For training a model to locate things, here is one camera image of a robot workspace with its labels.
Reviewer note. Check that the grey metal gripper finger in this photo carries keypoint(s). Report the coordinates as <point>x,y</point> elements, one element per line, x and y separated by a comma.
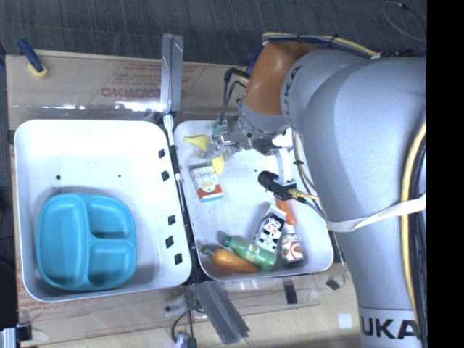
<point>227,151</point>
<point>210,152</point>

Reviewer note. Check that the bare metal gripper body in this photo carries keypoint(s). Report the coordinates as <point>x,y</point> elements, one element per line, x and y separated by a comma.
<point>237,136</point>

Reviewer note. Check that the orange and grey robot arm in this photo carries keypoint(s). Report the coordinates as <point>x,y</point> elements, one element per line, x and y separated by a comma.
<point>355,129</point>

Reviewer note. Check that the yellow banana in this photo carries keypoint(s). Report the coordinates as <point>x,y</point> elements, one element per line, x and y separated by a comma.
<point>198,141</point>

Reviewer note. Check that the white and orange juice carton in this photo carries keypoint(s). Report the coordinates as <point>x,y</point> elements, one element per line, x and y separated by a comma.
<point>207,184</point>

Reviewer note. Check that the white plastic tray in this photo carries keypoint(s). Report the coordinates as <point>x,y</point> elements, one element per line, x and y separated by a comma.
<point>108,151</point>
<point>239,209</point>

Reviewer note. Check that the orange sausage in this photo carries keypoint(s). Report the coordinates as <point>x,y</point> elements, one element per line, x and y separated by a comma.
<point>288,212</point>

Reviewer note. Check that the cow print milk carton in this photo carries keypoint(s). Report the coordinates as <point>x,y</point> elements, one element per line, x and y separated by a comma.
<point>270,232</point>

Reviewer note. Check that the green bottle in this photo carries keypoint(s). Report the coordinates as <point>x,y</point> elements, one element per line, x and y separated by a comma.
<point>253,254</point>

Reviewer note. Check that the orange carrot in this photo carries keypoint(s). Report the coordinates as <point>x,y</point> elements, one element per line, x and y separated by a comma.
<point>232,260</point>

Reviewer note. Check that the brown cardboard board red print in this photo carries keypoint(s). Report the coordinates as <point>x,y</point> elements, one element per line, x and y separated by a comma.
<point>90,82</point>

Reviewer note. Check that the blue divided plate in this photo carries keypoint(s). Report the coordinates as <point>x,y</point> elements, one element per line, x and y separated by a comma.
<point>87,241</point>

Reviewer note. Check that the black cylinder on white bracket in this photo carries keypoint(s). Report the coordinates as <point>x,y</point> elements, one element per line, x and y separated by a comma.
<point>277,185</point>

